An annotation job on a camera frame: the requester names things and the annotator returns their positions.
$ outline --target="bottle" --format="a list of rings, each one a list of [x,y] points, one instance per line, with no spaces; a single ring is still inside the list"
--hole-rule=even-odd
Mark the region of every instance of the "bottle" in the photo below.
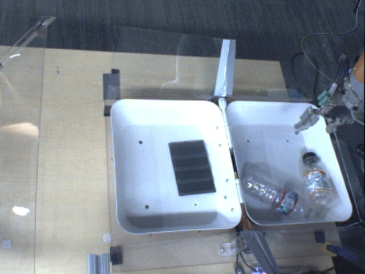
[[[241,183],[245,194],[270,205],[280,214],[291,215],[299,219],[314,217],[314,211],[307,206],[305,201],[299,200],[296,192],[264,178],[258,171],[249,170]]]
[[[334,198],[329,178],[317,154],[307,152],[302,156],[302,160],[308,201],[314,208],[322,209]]]

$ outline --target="bottle label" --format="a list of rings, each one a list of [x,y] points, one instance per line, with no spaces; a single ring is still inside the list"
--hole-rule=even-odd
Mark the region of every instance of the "bottle label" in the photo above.
[[[304,177],[308,197],[318,190],[331,190],[330,182],[323,171],[312,171]]]
[[[284,191],[281,201],[275,207],[275,210],[281,214],[290,214],[298,201],[298,194],[292,191]]]

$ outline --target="white cable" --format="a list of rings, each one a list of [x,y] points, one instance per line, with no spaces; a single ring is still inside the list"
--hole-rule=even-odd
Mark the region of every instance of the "white cable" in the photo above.
[[[318,73],[320,73],[321,75],[323,75],[326,79],[328,79],[330,82],[332,82],[333,80],[327,76],[325,73],[321,72],[321,70],[319,70],[315,64],[310,60],[309,56],[307,55],[307,53],[305,52],[304,50],[304,41],[313,36],[313,35],[342,35],[342,34],[348,34],[352,31],[354,31],[357,26],[358,26],[358,23],[359,23],[359,19],[358,19],[358,12],[359,12],[359,8],[360,8],[360,4],[361,4],[362,0],[359,1],[359,4],[358,4],[358,7],[356,8],[356,24],[355,26],[350,29],[350,30],[347,30],[347,31],[344,31],[344,32],[341,32],[341,33],[312,33],[312,34],[309,34],[309,35],[306,35],[303,39],[302,39],[302,43],[301,43],[301,46],[302,46],[302,51],[304,53],[304,56],[307,58],[307,60],[309,61],[309,63],[312,65],[313,68],[315,68],[317,70]]]

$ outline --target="bottle cap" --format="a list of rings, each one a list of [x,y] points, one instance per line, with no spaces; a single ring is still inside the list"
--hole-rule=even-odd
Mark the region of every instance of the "bottle cap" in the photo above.
[[[315,154],[314,152],[307,152],[307,153],[304,153],[303,156],[302,156],[302,161],[303,163],[306,161],[306,159],[308,158],[317,158],[318,159],[318,156],[317,154]]]

